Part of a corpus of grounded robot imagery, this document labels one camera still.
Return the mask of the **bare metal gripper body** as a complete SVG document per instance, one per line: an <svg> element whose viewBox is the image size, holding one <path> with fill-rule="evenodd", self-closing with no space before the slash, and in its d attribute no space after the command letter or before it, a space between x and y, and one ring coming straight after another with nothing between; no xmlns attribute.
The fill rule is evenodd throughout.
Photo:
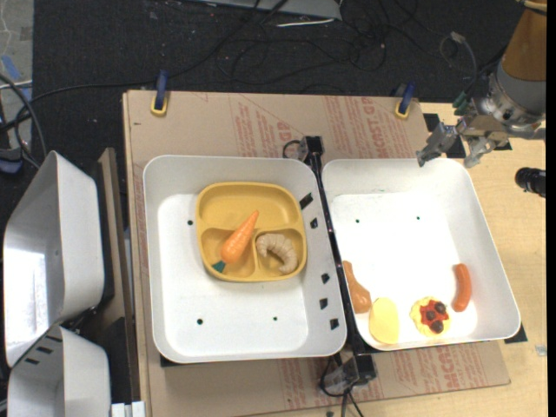
<svg viewBox="0 0 556 417"><path fill-rule="evenodd" d="M478 97L454 110L457 132L468 142L484 137L494 147L506 146L511 138L546 139L544 117L501 97Z"/></svg>

